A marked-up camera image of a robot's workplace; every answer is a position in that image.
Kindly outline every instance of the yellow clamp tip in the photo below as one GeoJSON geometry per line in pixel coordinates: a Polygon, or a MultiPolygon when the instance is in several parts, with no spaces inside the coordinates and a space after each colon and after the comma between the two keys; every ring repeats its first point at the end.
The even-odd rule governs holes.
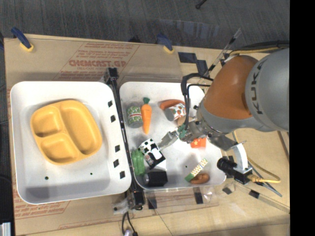
{"type": "Polygon", "coordinates": [[[34,49],[34,46],[30,43],[31,47],[27,48],[25,45],[20,43],[20,46],[27,52],[31,52],[34,49]]]}
{"type": "Polygon", "coordinates": [[[173,48],[172,50],[169,50],[165,45],[163,46],[163,49],[168,53],[168,54],[172,54],[175,49],[173,48]]]}

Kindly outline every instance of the carrot green top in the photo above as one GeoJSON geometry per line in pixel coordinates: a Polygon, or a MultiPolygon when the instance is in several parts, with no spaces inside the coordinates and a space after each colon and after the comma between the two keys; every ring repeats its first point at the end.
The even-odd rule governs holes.
{"type": "Polygon", "coordinates": [[[147,98],[147,97],[144,97],[144,98],[143,98],[143,102],[144,102],[144,104],[148,104],[148,103],[149,103],[149,101],[150,101],[150,99],[149,99],[149,98],[147,98]]]}

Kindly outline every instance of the gray carpet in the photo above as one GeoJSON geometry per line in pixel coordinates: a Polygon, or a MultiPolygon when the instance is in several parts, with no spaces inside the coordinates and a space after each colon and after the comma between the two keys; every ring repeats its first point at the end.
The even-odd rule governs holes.
{"type": "MultiPolygon", "coordinates": [[[[0,0],[0,31],[12,37],[10,30],[16,26],[43,35],[117,41],[136,36],[144,43],[155,43],[161,32],[173,45],[219,49],[238,28],[238,46],[289,40],[290,0],[208,0],[197,10],[200,1],[0,0]]],[[[10,177],[3,59],[1,53],[0,176],[10,177]]]]}

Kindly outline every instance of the orange plate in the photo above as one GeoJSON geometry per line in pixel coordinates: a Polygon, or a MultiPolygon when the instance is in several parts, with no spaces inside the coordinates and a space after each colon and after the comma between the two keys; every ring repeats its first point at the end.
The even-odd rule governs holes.
{"type": "Polygon", "coordinates": [[[81,102],[65,100],[36,110],[31,131],[49,162],[69,164],[95,154],[102,145],[100,130],[81,102]]]}

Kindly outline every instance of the white tray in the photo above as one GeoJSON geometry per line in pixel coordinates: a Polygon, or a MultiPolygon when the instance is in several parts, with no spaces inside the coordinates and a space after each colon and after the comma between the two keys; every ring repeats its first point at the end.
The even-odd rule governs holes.
{"type": "Polygon", "coordinates": [[[11,112],[17,190],[25,202],[43,204],[104,196],[123,193],[130,187],[131,173],[115,100],[107,85],[20,82],[11,90],[11,112]],[[87,106],[100,128],[103,143],[96,154],[60,166],[51,164],[41,154],[30,119],[35,110],[65,99],[78,100],[87,106]]]}
{"type": "MultiPolygon", "coordinates": [[[[199,105],[204,97],[204,92],[200,87],[190,87],[189,96],[191,99],[191,108],[189,115],[194,116],[196,110],[194,105],[199,105]]],[[[166,119],[164,111],[159,108],[159,103],[168,99],[184,100],[179,83],[157,83],[157,82],[126,82],[120,88],[120,97],[126,134],[130,152],[140,146],[145,140],[152,138],[157,144],[161,142],[163,136],[168,131],[174,131],[177,128],[176,121],[166,119]],[[140,128],[131,128],[127,123],[126,108],[131,102],[143,103],[143,97],[150,98],[149,104],[152,107],[152,120],[150,132],[146,135],[140,128]]],[[[167,172],[168,183],[163,187],[147,187],[142,177],[136,176],[138,184],[144,189],[173,189],[187,188],[197,186],[218,185],[225,181],[225,173],[217,168],[217,162],[222,157],[221,150],[207,141],[205,148],[191,148],[189,144],[179,139],[171,146],[162,150],[166,160],[158,164],[155,169],[163,169],[167,172]],[[204,172],[210,175],[209,182],[201,185],[191,184],[184,178],[195,166],[203,159],[208,160],[204,172]]],[[[144,162],[146,172],[149,172],[149,166],[144,162]]]]}

